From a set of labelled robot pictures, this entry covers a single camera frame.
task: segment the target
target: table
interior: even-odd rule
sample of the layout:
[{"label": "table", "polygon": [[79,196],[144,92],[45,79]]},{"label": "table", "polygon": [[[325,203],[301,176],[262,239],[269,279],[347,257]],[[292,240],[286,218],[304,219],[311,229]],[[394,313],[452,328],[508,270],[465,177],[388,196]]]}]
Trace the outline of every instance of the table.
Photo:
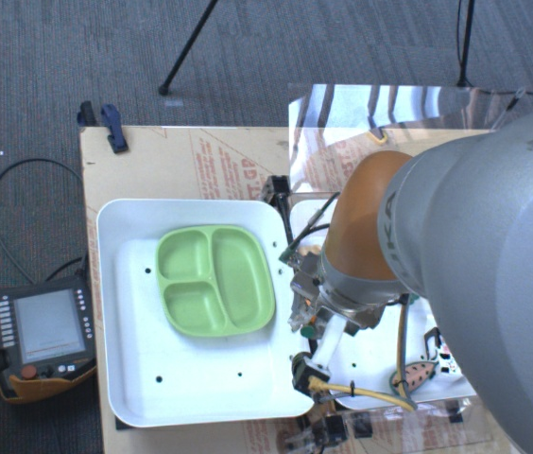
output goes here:
[{"label": "table", "polygon": [[[285,452],[282,441],[298,430],[295,419],[117,428],[107,393],[96,218],[103,205],[116,199],[255,200],[267,177],[288,174],[288,128],[150,126],[123,127],[123,131],[129,150],[117,154],[107,140],[109,129],[86,127],[79,135],[105,452]],[[412,155],[458,137],[456,131],[415,131],[409,137],[406,131],[388,132],[396,136],[399,150]],[[506,435],[477,398],[470,409],[470,419],[460,426],[447,419],[442,424],[417,427],[386,423],[385,431],[374,432],[371,438],[350,439],[332,452],[401,453],[435,447],[447,454],[513,452]],[[382,412],[378,415],[376,420],[384,419]]]}]

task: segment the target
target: black pole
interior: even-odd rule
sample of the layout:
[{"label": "black pole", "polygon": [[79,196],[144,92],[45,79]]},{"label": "black pole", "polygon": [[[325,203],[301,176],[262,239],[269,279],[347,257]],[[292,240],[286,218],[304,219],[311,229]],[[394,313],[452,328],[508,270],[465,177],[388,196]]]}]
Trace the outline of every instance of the black pole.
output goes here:
[{"label": "black pole", "polygon": [[467,87],[468,81],[466,80],[466,66],[468,64],[468,48],[471,44],[471,31],[473,27],[473,14],[474,14],[474,0],[468,2],[468,16],[466,17],[466,29],[464,31],[464,50],[462,52],[462,60],[460,62],[460,74],[458,86]]},{"label": "black pole", "polygon": [[176,73],[179,71],[179,68],[181,67],[182,62],[184,61],[184,58],[187,57],[189,50],[191,50],[191,46],[195,42],[195,39],[198,37],[199,32],[203,28],[203,25],[208,20],[208,17],[210,17],[210,14],[212,13],[212,10],[214,9],[217,2],[218,0],[210,0],[208,7],[204,10],[203,15],[201,15],[201,18],[199,19],[199,22],[197,26],[195,27],[195,30],[193,30],[193,34],[191,34],[191,37],[189,38],[186,45],[184,46],[181,54],[179,55],[179,58],[176,60],[176,63],[174,64],[174,67],[172,67],[170,74],[168,74],[167,79],[160,86],[160,94],[162,96],[166,96],[168,94],[172,79],[176,76]]}]

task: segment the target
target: black clamp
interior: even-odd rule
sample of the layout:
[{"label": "black clamp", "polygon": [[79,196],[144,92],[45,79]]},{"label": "black clamp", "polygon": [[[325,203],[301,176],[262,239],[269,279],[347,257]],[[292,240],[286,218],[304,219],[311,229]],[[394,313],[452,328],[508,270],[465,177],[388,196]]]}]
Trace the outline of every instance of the black clamp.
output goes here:
[{"label": "black clamp", "polygon": [[103,116],[103,123],[109,128],[111,134],[107,136],[109,144],[112,146],[113,153],[128,151],[128,143],[122,131],[122,122],[119,112],[112,104],[103,104],[100,109],[100,115]]}]

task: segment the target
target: green plate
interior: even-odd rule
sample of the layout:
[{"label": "green plate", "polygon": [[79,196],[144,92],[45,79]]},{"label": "green plate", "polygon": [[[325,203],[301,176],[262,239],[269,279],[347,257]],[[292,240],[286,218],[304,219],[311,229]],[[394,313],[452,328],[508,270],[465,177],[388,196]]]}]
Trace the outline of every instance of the green plate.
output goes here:
[{"label": "green plate", "polygon": [[160,239],[156,270],[163,310],[181,333],[223,337],[265,326],[275,293],[262,246],[232,225],[201,225]]}]

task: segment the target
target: white tube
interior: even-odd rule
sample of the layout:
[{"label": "white tube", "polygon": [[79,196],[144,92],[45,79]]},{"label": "white tube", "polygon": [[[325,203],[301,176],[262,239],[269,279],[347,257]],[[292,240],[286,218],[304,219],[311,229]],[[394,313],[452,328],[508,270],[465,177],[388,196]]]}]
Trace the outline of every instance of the white tube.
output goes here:
[{"label": "white tube", "polygon": [[320,365],[322,369],[327,369],[327,365],[332,359],[346,327],[347,319],[335,314],[325,326],[323,337],[317,348],[317,351],[311,358],[312,363]]}]

